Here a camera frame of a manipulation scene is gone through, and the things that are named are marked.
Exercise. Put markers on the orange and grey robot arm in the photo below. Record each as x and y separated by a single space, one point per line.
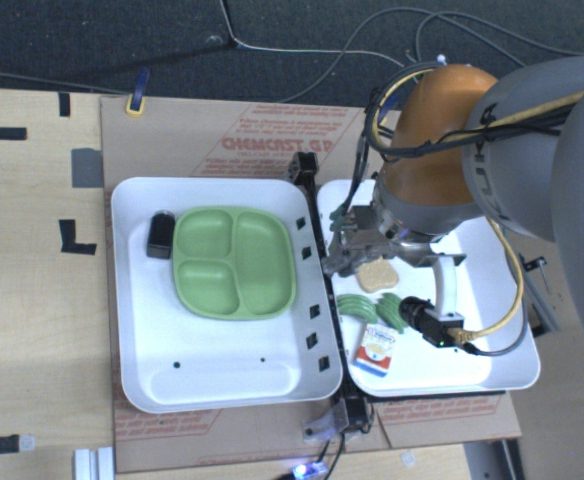
437 138

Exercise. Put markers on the white plastic tray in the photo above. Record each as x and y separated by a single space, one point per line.
222 358
437 368

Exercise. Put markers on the brown cardboard board red print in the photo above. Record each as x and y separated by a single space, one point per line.
182 138

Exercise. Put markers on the green divided plate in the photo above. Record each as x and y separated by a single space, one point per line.
262 263

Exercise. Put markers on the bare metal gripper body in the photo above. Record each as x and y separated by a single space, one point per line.
369 240

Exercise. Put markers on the black cylinder on white bracket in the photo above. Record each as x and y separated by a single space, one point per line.
446 288

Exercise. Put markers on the thin black rod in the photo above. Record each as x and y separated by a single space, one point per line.
317 218

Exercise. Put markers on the green pea pod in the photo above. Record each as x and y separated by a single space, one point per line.
391 312
357 305

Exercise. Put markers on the tan toast slice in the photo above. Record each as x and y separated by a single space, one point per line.
377 275

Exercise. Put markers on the white red blue carton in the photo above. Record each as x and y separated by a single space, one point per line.
376 350

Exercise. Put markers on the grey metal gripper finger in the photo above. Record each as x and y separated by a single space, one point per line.
332 266
349 267

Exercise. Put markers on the small black can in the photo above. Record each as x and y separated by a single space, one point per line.
160 235

